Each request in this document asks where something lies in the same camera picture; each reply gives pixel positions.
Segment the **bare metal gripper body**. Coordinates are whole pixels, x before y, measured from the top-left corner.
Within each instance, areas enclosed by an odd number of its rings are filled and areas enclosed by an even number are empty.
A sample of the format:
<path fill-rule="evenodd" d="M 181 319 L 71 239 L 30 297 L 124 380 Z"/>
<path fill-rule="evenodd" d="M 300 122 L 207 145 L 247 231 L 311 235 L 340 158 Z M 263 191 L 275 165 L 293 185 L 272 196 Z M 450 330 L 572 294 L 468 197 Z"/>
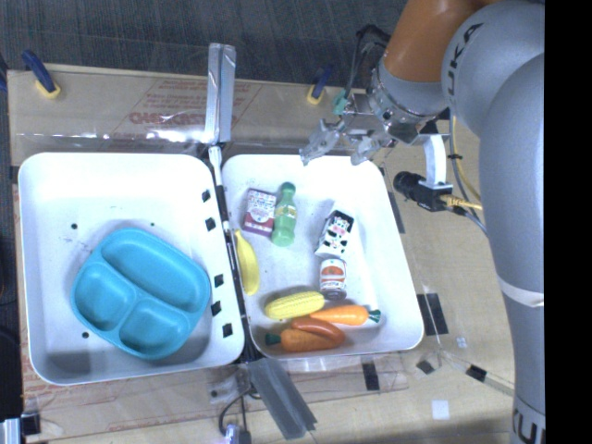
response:
<path fill-rule="evenodd" d="M 366 93 L 351 93 L 341 118 L 345 125 L 344 134 L 352 142 L 413 145 L 421 137 L 438 134 L 434 117 L 416 115 L 389 99 L 383 100 Z"/>

